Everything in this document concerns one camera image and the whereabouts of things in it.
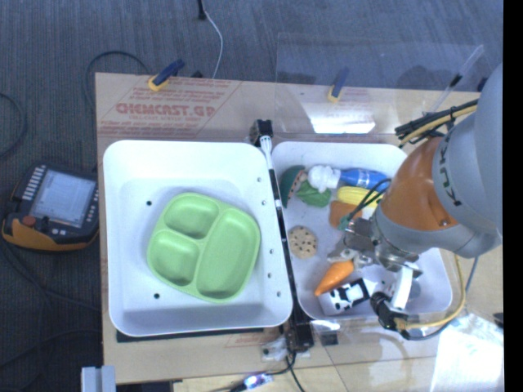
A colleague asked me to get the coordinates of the thin black and white rod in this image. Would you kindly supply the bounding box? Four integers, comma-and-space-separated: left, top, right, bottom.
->
259, 135, 304, 327

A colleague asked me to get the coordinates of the green and tan toy slice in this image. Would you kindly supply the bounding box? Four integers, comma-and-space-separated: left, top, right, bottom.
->
279, 165, 308, 209

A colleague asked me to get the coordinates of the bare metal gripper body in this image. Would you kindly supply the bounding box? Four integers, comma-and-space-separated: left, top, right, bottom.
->
342, 217, 424, 279

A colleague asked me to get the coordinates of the yellow toy corn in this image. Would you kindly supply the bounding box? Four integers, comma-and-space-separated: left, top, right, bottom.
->
336, 185, 384, 208

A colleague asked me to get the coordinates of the black cylinder on white bracket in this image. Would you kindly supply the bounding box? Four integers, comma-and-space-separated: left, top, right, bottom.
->
369, 265, 414, 331

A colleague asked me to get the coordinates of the blue bottle with white cap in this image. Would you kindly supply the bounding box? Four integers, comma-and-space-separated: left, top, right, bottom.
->
306, 164, 390, 194

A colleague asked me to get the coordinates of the green toy lettuce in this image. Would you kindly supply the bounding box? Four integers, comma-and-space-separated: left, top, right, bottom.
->
295, 179, 333, 209

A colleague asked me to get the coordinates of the tan chocolate chip biscuit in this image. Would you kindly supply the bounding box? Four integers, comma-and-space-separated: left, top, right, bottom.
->
287, 225, 320, 260

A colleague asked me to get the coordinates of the orange toy carrot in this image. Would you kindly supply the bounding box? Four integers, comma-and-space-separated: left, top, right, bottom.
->
313, 259, 356, 298

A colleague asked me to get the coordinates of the black and white carton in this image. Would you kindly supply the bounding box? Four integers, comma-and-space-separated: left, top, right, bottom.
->
318, 277, 384, 318

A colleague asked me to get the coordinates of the orange toy block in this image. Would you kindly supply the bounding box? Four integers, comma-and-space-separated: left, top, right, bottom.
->
329, 199, 364, 230

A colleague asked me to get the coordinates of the brown cardboard board red print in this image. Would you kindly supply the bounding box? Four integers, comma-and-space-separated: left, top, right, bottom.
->
94, 71, 504, 385

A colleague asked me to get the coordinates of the black block with thin wires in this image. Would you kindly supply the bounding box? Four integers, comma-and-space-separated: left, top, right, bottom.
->
249, 118, 275, 147
284, 320, 316, 353

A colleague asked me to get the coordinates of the green divided plate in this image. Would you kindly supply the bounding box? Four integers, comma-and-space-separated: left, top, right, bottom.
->
145, 192, 262, 305

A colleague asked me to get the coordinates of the white plastic tray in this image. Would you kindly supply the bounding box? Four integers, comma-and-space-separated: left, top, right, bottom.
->
101, 139, 294, 338
270, 140, 454, 323

